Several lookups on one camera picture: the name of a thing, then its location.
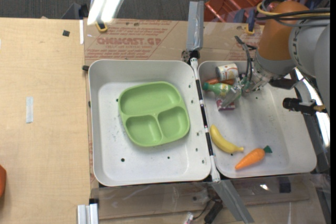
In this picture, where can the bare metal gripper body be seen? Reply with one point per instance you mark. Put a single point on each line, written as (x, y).
(258, 80)

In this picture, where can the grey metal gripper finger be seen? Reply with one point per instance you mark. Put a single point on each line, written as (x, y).
(231, 99)
(236, 88)

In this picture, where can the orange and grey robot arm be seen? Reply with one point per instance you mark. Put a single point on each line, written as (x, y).
(278, 34)

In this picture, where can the pink and white carton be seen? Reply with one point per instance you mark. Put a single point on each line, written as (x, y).
(227, 107)

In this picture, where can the green bottle yellow label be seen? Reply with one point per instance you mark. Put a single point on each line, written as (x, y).
(218, 88)

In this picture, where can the white small can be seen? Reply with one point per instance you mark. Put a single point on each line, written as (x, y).
(227, 72)

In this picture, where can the orange sausage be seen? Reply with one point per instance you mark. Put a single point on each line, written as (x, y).
(214, 81)

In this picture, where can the thin black and white rod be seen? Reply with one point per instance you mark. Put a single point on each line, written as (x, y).
(202, 110)

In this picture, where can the yellow banana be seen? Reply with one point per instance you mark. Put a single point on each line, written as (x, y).
(221, 141)

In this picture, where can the white plastic tray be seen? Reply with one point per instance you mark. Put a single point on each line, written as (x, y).
(110, 139)
(273, 128)

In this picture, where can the orange carrot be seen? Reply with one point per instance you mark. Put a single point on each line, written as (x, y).
(252, 158)

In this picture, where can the green divided plate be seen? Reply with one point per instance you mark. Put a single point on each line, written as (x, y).
(153, 112)

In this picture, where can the brown cardboard board red print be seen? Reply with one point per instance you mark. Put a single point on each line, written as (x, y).
(147, 39)

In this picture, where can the black cylinder on white bracket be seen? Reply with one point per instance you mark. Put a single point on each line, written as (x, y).
(292, 104)

